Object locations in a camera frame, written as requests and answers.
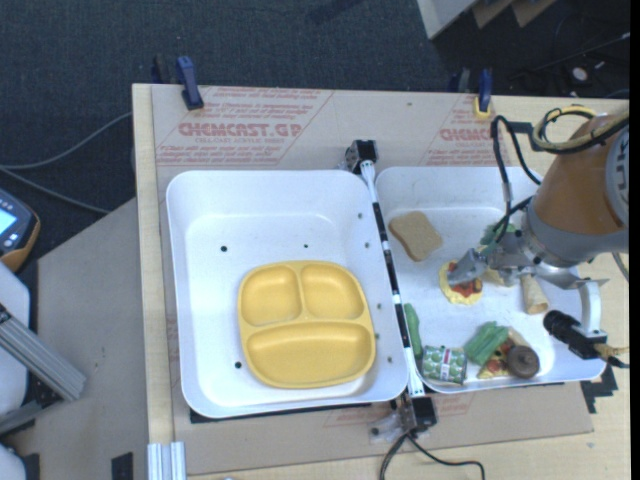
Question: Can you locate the small round yellow pizza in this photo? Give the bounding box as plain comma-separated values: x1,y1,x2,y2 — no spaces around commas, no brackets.
438,259,485,307

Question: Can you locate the green pea can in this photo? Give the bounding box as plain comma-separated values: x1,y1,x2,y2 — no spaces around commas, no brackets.
420,344,469,387

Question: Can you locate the yellow pizza slice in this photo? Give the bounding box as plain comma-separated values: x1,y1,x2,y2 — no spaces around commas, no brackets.
476,327,532,381

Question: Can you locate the yellow divided plate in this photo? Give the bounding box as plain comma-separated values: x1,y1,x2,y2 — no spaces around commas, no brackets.
236,260,378,390

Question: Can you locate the green lettuce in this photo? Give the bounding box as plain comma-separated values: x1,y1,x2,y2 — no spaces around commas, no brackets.
480,221,520,248

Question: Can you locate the thin black and white rod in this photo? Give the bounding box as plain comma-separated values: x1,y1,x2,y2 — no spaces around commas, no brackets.
359,159,427,397

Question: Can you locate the white plastic tray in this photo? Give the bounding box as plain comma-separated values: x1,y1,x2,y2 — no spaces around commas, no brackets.
165,168,412,420
374,165,610,395

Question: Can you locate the green asparagus bundle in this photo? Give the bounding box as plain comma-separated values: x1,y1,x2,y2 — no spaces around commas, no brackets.
464,320,511,367

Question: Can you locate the green pea pod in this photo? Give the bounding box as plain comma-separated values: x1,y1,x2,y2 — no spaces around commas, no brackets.
403,302,424,360

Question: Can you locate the black block with thin wires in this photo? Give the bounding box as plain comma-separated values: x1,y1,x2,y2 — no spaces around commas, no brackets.
343,139,379,175
388,395,440,440

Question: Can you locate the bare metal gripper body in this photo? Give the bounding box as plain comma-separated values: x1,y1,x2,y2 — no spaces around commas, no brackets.
485,230,584,290

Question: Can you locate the tan rolled wrap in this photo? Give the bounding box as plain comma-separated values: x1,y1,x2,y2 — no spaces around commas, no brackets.
519,273,550,316

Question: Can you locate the brown cardboard board red print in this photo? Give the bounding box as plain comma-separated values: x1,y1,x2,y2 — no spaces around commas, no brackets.
149,85,596,475

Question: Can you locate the brown mushroom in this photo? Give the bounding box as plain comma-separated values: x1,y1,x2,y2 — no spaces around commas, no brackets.
506,344,542,380

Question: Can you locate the black cylinder on white bracket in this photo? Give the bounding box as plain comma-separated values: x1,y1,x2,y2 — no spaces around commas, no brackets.
542,277,610,360

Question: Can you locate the tan bread slice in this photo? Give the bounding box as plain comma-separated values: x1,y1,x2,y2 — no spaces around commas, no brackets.
387,210,445,264

